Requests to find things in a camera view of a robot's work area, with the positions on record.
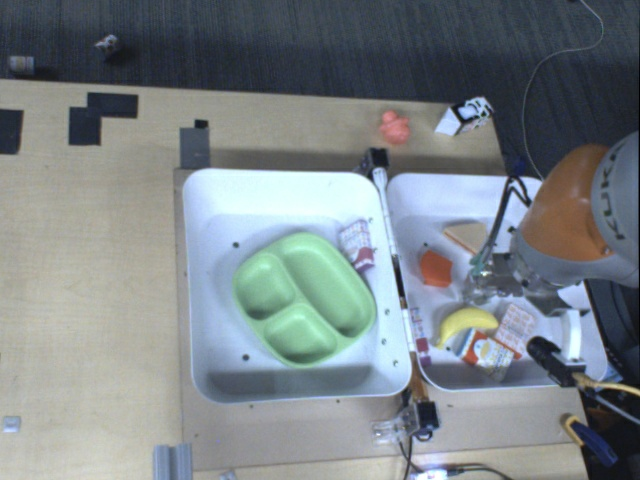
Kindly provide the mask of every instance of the yellow cable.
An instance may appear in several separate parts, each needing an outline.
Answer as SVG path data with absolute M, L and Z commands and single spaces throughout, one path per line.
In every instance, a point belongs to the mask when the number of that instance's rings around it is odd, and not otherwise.
M 618 384 L 617 382 L 599 382 L 584 373 L 574 373 L 573 378 L 575 379 L 576 384 L 580 387 L 614 389 L 616 391 L 624 391 L 625 393 L 629 393 L 640 398 L 640 389 L 634 388 L 633 386 Z

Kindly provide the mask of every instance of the green divided plate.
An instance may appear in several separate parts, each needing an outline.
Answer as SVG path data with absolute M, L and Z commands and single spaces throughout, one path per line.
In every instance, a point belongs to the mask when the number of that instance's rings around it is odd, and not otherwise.
M 373 325 L 376 304 L 327 240 L 296 233 L 245 261 L 233 296 L 253 331 L 284 364 L 306 368 L 338 354 Z

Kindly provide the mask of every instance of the banana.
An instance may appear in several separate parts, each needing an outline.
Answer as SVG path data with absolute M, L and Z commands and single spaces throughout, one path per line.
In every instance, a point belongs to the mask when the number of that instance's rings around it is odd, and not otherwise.
M 436 347 L 443 349 L 450 338 L 470 327 L 495 329 L 498 327 L 498 320 L 491 313 L 480 308 L 468 307 L 454 311 L 440 323 L 440 338 Z

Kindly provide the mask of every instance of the black tape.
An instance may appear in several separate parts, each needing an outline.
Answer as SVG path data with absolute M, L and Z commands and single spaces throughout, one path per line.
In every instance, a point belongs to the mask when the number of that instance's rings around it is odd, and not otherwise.
M 87 106 L 98 109 L 102 117 L 138 117 L 137 94 L 90 92 L 87 94 Z
M 20 150 L 22 110 L 0 110 L 0 154 L 16 155 Z
M 100 110 L 96 108 L 69 108 L 69 145 L 100 145 Z

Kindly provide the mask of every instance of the pink toy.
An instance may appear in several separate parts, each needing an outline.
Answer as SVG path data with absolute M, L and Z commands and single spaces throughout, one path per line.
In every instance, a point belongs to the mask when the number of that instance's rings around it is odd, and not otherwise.
M 389 144 L 404 144 L 411 135 L 409 130 L 409 118 L 399 117 L 393 110 L 382 114 L 382 124 L 379 130 L 384 140 Z

